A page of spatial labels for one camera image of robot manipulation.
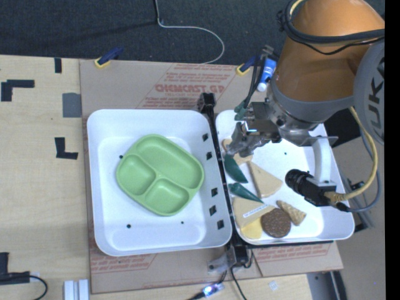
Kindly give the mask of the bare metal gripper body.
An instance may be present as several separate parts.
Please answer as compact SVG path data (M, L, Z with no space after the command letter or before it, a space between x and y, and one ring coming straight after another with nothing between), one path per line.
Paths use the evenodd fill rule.
M265 144L285 139L295 145L312 145L317 137L310 132L318 125L290 115L277 103L252 102L244 113L242 140Z

